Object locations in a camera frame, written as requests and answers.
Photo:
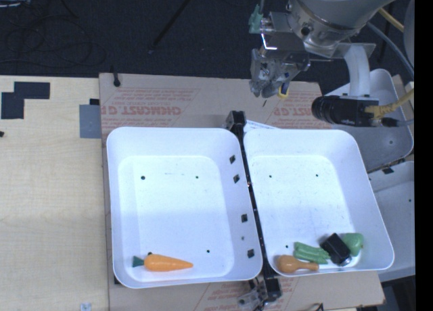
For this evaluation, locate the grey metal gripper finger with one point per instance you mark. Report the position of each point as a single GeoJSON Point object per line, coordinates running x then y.
{"type": "Point", "coordinates": [273, 89]}
{"type": "Point", "coordinates": [257, 87]}

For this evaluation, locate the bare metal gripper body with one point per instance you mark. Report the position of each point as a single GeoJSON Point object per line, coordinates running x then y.
{"type": "Point", "coordinates": [287, 37]}

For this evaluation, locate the brown cardboard board red print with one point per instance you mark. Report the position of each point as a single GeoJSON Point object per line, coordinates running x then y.
{"type": "Point", "coordinates": [169, 103]}

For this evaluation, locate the white plastic tray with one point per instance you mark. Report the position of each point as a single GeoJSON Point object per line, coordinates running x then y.
{"type": "Point", "coordinates": [176, 201]}
{"type": "Point", "coordinates": [304, 194]}

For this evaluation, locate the green toy beans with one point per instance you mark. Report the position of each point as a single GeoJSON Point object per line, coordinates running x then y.
{"type": "Point", "coordinates": [309, 252]}

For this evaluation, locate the green toy pear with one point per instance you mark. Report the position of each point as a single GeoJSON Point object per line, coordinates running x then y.
{"type": "Point", "coordinates": [354, 242]}

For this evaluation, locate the orange toy drumstick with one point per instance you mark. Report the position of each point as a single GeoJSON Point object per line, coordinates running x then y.
{"type": "Point", "coordinates": [289, 264]}

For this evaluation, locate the orange carrot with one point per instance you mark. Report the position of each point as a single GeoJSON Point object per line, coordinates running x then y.
{"type": "Point", "coordinates": [165, 263]}

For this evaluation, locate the black cylinder on white bracket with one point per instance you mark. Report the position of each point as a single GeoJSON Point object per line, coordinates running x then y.
{"type": "Point", "coordinates": [338, 110]}

